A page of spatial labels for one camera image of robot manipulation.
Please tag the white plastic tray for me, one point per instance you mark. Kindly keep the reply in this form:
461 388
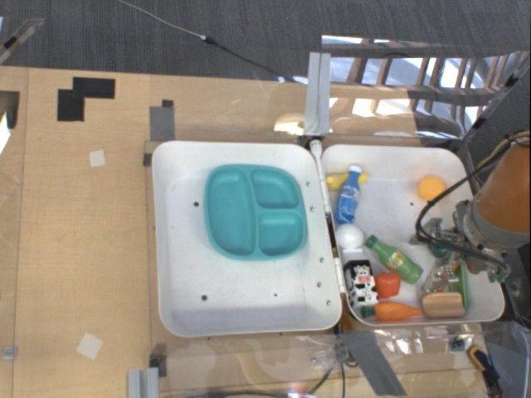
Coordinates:
186 284
394 218

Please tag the cow print carton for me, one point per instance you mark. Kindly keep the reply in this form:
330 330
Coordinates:
361 286

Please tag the green rectangular block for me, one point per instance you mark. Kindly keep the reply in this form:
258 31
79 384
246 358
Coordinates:
463 288

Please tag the white ball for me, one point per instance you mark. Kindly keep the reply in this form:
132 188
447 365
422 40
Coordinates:
349 236

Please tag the blue bottle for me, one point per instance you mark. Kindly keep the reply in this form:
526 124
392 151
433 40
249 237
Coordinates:
348 199

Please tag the yellow banana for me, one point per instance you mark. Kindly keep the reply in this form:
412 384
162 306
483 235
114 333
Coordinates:
334 181

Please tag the orange ball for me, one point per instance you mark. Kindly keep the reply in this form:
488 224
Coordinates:
430 187

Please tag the red pepper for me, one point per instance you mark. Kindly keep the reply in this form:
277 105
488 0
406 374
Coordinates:
388 285

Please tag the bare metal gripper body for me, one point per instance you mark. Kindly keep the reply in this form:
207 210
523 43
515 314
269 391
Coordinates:
477 255

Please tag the tan bread loaf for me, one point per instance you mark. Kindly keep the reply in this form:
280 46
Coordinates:
443 306

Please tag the green bottle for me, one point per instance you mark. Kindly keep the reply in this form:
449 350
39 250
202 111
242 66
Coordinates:
396 260

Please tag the teal divided plate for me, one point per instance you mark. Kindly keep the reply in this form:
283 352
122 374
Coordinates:
232 214

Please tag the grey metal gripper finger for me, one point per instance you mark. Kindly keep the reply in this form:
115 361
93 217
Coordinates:
440 278
432 228

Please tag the orange carrot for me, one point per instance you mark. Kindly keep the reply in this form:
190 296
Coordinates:
394 311

